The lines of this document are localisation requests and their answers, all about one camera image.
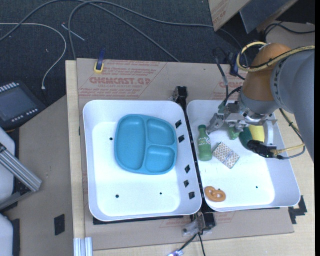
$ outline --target pretzel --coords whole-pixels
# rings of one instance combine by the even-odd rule
[[[226,200],[226,193],[222,190],[216,190],[212,186],[207,186],[204,189],[204,193],[206,197],[213,202],[223,202],[224,200]]]

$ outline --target blue plate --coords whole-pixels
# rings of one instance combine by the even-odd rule
[[[117,163],[126,171],[166,174],[176,165],[177,150],[176,131],[167,121],[130,114],[118,123],[114,154]]]

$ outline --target black electronic device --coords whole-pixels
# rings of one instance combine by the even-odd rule
[[[5,131],[20,127],[45,108],[23,82],[0,84],[0,127]]]

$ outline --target black fabric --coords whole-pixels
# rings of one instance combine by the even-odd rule
[[[18,23],[27,14],[48,0],[1,0],[0,23]],[[208,0],[113,0],[117,5],[154,19],[186,24],[212,26]],[[0,42],[0,82],[22,80],[43,103],[51,105],[66,94],[65,61],[73,60],[68,31],[72,10],[80,2],[66,0],[52,3],[32,15],[25,23],[44,24],[61,32],[67,41],[64,58],[48,74],[46,96],[41,90],[47,70],[61,56],[64,41],[54,31],[39,26],[21,26],[10,37]],[[100,6],[131,23],[173,56],[184,63],[215,63],[212,51],[216,47],[236,53],[240,47],[228,35],[230,33],[244,46],[260,40],[256,31],[247,34],[239,14],[218,32],[211,28],[181,27],[160,24],[138,17],[125,10],[107,4]],[[315,23],[315,0],[300,0],[283,14],[280,21]],[[13,26],[0,25],[0,37]],[[86,5],[72,19],[71,30],[85,39],[73,36],[77,58],[97,59],[102,47],[106,47],[106,59],[175,62],[159,47],[112,15]],[[220,63],[225,63],[219,53]]]

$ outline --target dark green bottle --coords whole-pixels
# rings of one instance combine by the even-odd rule
[[[198,127],[198,130],[200,133],[198,137],[198,158],[200,161],[210,161],[213,155],[211,151],[211,140],[207,134],[207,127],[202,124]]]

